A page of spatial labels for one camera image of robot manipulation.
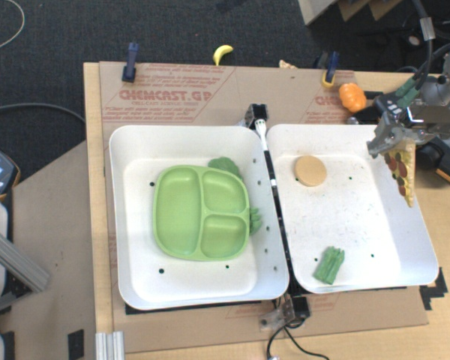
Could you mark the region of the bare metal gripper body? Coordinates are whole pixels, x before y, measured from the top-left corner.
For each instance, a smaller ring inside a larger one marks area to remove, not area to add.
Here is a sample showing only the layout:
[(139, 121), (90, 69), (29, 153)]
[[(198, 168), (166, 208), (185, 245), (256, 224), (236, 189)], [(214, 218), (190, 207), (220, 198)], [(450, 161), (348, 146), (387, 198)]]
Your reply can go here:
[(429, 76), (407, 108), (404, 126), (441, 139), (450, 138), (450, 75)]

